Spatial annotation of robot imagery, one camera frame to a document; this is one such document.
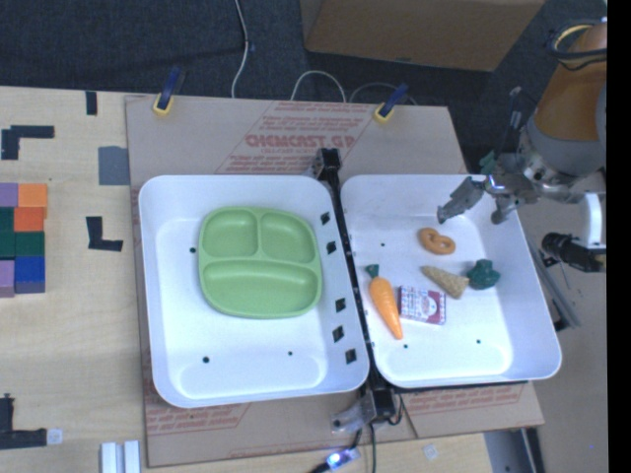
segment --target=orange carrot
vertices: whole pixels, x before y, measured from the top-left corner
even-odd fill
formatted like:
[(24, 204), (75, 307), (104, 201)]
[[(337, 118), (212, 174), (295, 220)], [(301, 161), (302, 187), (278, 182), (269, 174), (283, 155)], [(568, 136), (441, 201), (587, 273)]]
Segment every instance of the orange carrot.
[(398, 316), (398, 307), (396, 306), (392, 285), (387, 279), (379, 276), (378, 264), (367, 266), (366, 271), (373, 277), (368, 287), (373, 303), (394, 337), (400, 340), (403, 338), (403, 329)]

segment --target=table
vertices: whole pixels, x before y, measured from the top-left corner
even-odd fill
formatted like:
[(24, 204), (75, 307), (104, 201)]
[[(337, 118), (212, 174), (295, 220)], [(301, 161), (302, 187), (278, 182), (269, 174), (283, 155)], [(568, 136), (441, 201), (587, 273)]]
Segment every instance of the table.
[[(0, 88), (0, 127), (53, 125), (49, 141), (22, 139), (20, 156), (0, 162), (2, 181), (44, 182), (46, 292), (0, 301), (0, 391), (15, 401), (14, 428), (60, 429), (63, 443), (0, 451), (6, 471), (98, 471), (102, 442), (144, 436), (130, 190), (99, 186), (98, 149), (126, 145), (125, 94)], [(104, 220), (120, 252), (88, 250), (86, 217)], [(438, 452), (424, 453), (431, 445)], [(345, 471), (366, 471), (371, 451)], [(380, 444), (379, 471), (490, 472), (482, 434)], [(322, 451), (161, 468), (165, 472), (309, 471)]]

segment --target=colorful block grid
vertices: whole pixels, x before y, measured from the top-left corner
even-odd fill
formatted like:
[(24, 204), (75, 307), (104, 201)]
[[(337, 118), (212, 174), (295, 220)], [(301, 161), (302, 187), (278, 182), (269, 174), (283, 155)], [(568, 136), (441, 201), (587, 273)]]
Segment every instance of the colorful block grid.
[(0, 298), (45, 291), (47, 186), (0, 182)]

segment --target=green divided plate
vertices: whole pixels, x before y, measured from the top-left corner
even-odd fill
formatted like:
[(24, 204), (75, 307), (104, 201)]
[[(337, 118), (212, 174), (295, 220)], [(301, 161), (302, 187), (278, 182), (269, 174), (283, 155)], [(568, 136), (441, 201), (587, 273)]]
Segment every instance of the green divided plate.
[(229, 315), (294, 317), (319, 302), (322, 272), (316, 235), (302, 218), (256, 207), (208, 214), (198, 265), (206, 301)]

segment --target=dark floor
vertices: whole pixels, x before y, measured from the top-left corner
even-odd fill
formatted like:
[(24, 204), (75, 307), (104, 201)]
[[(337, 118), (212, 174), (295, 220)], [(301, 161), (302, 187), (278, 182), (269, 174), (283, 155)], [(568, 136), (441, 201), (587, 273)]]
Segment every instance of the dark floor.
[[(450, 109), (470, 171), (504, 132), (510, 90), (521, 86), (538, 100), (547, 85), (555, 68), (542, 47), (549, 32), (606, 15), (603, 0), (549, 0), (496, 71), (482, 73), (309, 53), (299, 0), (241, 1), (252, 51), (239, 98), (288, 99), (313, 69), (347, 93), (405, 82), (417, 102)], [(155, 93), (177, 64), (186, 71), (183, 95), (229, 97), (242, 54), (234, 0), (0, 0), (3, 86)], [(383, 97), (366, 90), (356, 101)], [(338, 101), (339, 93), (311, 76), (297, 100)]]

